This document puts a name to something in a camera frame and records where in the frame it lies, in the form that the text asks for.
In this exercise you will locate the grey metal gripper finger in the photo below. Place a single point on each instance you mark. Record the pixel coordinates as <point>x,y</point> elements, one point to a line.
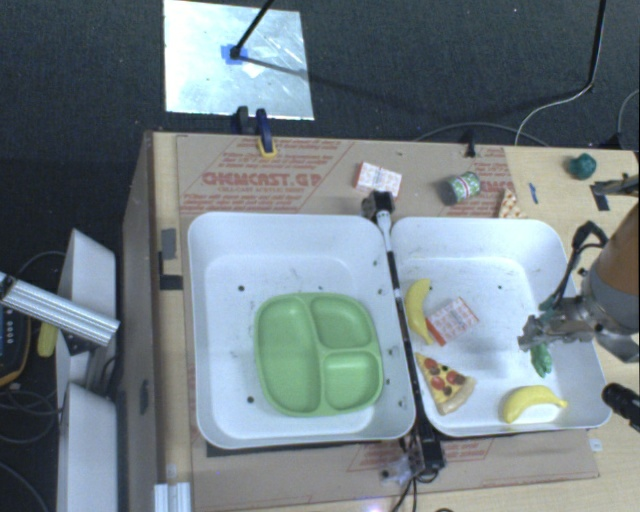
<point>530,343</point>
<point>535,325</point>

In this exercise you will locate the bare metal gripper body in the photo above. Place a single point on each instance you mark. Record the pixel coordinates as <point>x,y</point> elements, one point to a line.
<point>570,322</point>

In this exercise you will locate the green broccoli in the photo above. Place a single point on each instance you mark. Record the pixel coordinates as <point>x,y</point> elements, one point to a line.
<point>542,362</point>

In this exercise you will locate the white plastic tray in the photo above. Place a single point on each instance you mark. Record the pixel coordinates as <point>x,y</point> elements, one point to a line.
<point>225,350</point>
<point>500,280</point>

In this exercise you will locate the yellow banana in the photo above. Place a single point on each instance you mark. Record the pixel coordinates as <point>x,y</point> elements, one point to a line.
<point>416,305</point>
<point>525,400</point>

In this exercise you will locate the orange and white carton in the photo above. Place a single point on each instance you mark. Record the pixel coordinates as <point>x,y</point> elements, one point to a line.
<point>378,179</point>
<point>452,320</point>

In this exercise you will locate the pizza slice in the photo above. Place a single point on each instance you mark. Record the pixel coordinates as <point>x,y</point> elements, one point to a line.
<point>442,380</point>

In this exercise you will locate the orange checkered triangular slice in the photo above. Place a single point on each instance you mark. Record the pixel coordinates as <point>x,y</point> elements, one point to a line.
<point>510,206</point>

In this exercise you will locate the thin black and white rod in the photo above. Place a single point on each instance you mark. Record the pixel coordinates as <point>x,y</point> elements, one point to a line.
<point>396,280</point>

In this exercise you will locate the green and white can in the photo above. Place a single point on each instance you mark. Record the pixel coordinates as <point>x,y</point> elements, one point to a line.
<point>463,187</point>

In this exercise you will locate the dark green lump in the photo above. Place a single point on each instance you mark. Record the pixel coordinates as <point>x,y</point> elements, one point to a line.
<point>583,165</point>

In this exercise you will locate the green divided plate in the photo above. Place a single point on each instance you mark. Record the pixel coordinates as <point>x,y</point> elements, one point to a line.
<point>290,350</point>

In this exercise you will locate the brown cardboard board red print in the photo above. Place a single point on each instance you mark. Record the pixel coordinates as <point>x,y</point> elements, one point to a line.
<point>280,175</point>

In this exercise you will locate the black cylinder on white bracket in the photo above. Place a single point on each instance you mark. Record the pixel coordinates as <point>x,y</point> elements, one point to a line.
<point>620,397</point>

